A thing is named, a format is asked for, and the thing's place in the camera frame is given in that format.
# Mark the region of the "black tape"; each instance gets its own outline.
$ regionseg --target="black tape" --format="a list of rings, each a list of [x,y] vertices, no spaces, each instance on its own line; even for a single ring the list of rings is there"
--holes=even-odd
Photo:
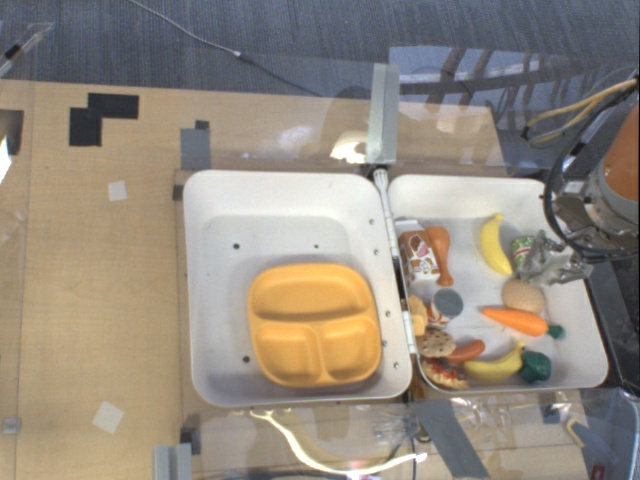
[[[200,455],[202,451],[202,439],[200,438],[200,430],[193,428],[181,428],[180,443],[188,443],[191,445],[191,455]]]
[[[572,155],[572,156],[578,156],[580,151],[582,151],[585,146],[586,146],[586,144],[584,142],[578,142],[576,144],[576,147],[573,148],[569,154]]]
[[[173,194],[172,199],[174,201],[182,201],[182,194],[184,192],[184,187],[182,185],[174,185],[173,186]]]
[[[9,48],[6,52],[4,52],[4,56],[7,60],[13,59],[16,55],[18,55],[22,51],[22,48],[19,44],[14,44],[11,48]]]
[[[102,146],[102,120],[92,116],[89,109],[71,109],[69,146]]]
[[[89,93],[91,117],[138,119],[140,97],[128,94]]]
[[[7,137],[7,151],[11,156],[20,152],[23,123],[24,112],[22,110],[0,109],[0,138]]]

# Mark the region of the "toy food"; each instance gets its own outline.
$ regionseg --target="toy food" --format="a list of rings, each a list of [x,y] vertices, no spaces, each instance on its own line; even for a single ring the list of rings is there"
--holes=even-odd
[[[440,269],[426,230],[405,231],[398,238],[400,259],[408,284],[418,280],[436,279]]]
[[[452,288],[441,288],[433,296],[427,308],[429,327],[443,329],[462,312],[463,306],[462,297],[458,292]]]
[[[520,269],[523,263],[527,259],[527,255],[531,252],[531,245],[535,237],[533,235],[526,235],[516,238],[511,242],[511,257],[513,258],[513,264],[516,266],[516,271]]]
[[[440,277],[437,283],[440,286],[451,286],[453,277],[451,277],[447,267],[447,256],[449,255],[449,245],[451,244],[449,232],[441,226],[429,226],[427,228],[427,236],[431,242],[431,248],[438,262],[438,267],[440,267]]]
[[[411,315],[411,325],[413,326],[413,335],[420,338],[424,336],[424,331],[427,328],[427,321],[422,315]]]
[[[542,336],[544,333],[549,333],[553,339],[557,339],[563,334],[563,329],[559,325],[549,326],[542,317],[522,309],[484,308],[482,312],[496,322],[529,336]]]
[[[486,382],[504,380],[515,375],[522,368],[520,352],[524,348],[523,341],[516,341],[516,346],[500,359],[495,361],[465,361],[462,363],[464,371],[469,377]]]
[[[446,359],[432,357],[422,359],[421,364],[425,375],[439,386],[455,390],[469,389],[464,373]]]
[[[427,315],[427,307],[422,302],[422,299],[417,295],[409,295],[409,312],[412,315],[421,316],[425,321],[429,319]]]
[[[485,345],[482,340],[473,340],[464,347],[456,347],[456,349],[447,356],[450,363],[464,363],[475,359],[484,352]]]
[[[497,213],[491,220],[482,226],[480,231],[480,248],[482,255],[489,266],[500,274],[510,276],[513,274],[509,258],[500,245],[500,221],[502,214]]]
[[[541,352],[525,350],[522,353],[522,364],[520,377],[529,384],[537,380],[548,380],[551,377],[551,360]]]
[[[421,338],[419,351],[422,357],[446,357],[456,348],[450,334],[437,329],[427,329]]]
[[[544,293],[528,281],[510,279],[502,287],[502,302],[508,308],[539,315],[544,309]]]

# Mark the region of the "gray lid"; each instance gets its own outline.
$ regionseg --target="gray lid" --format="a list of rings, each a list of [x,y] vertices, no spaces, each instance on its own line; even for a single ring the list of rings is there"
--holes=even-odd
[[[462,313],[462,297],[452,288],[441,288],[433,296],[431,304],[444,316],[453,318]]]

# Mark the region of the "white cable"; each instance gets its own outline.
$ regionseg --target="white cable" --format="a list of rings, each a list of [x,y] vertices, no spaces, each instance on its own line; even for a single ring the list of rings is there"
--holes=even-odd
[[[221,44],[218,43],[214,43],[212,41],[208,41],[207,39],[204,39],[203,37],[200,37],[196,34],[194,34],[193,32],[191,32],[190,30],[184,28],[182,25],[180,25],[179,23],[173,21],[171,18],[165,16],[164,14],[151,9],[150,7],[147,7],[146,5],[136,1],[136,0],[126,0],[127,2],[135,5],[136,7],[140,7],[140,9],[143,9],[145,11],[147,11],[150,14],[153,14],[154,16],[160,18],[161,20],[169,23],[170,25],[174,26],[175,28],[177,28],[178,30],[180,30],[181,32],[183,32],[184,34],[188,35],[190,38],[195,39],[196,41],[206,44],[208,46],[213,46],[214,48],[218,48],[219,50],[223,50],[227,53],[230,53],[231,55],[233,55],[234,57],[238,57],[240,58],[240,56],[242,55],[242,52],[239,52],[237,50],[233,50],[232,48],[227,48],[226,46],[223,46]]]

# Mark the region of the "cookie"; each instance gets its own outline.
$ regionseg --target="cookie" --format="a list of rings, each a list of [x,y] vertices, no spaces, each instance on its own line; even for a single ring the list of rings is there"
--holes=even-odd
[[[446,357],[456,349],[453,337],[444,331],[427,329],[420,339],[420,355],[422,357]]]
[[[458,391],[469,389],[464,373],[446,359],[435,357],[422,359],[420,365],[427,378],[438,386]]]

